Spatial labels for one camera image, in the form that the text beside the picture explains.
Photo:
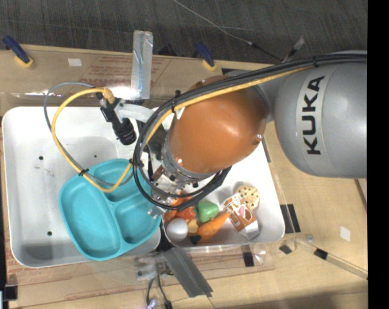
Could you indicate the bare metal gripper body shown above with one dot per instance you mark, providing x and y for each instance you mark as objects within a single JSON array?
[{"x": 168, "y": 185}]

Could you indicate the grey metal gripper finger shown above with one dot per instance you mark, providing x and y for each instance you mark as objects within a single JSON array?
[{"x": 154, "y": 211}]

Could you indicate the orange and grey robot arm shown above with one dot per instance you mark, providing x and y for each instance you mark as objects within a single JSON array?
[{"x": 233, "y": 130}]

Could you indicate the white egg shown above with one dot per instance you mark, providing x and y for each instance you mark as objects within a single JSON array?
[{"x": 177, "y": 230}]

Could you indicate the red toy tomato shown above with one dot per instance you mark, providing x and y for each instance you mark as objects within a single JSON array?
[{"x": 186, "y": 213}]

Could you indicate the small yellow toy food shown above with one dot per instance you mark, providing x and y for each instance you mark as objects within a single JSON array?
[{"x": 193, "y": 226}]

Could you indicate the green bell pepper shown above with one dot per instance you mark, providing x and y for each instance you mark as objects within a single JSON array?
[{"x": 207, "y": 210}]

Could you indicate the orange carrot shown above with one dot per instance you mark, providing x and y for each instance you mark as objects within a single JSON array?
[{"x": 212, "y": 225}]

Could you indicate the blue divided plate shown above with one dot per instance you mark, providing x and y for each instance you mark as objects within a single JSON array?
[{"x": 94, "y": 217}]

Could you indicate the brown and white carton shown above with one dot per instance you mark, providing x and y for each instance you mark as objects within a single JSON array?
[{"x": 242, "y": 217}]

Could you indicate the beige chocolate chip biscuit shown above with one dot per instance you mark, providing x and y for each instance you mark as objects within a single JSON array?
[{"x": 250, "y": 194}]

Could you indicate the white plastic tray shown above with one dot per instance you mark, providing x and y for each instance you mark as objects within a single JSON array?
[
  {"x": 36, "y": 204},
  {"x": 265, "y": 217}
]

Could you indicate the black cylinder on white bracket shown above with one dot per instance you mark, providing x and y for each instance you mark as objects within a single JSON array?
[{"x": 125, "y": 130}]

